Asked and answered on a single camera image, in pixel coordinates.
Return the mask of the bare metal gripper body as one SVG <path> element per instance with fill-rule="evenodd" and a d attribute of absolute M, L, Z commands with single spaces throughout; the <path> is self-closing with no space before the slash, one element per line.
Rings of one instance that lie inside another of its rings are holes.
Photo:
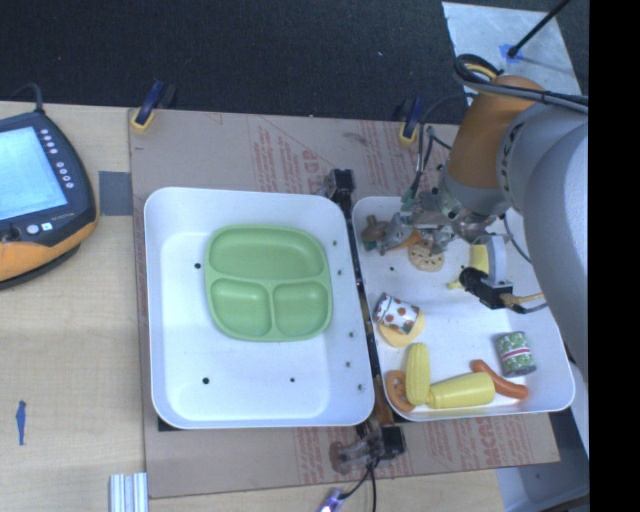
<path fill-rule="evenodd" d="M 445 189 L 409 190 L 401 199 L 400 211 L 404 222 L 423 232 L 434 245 L 447 245 L 455 238 L 473 244 L 495 221 L 494 215 L 463 206 Z"/>

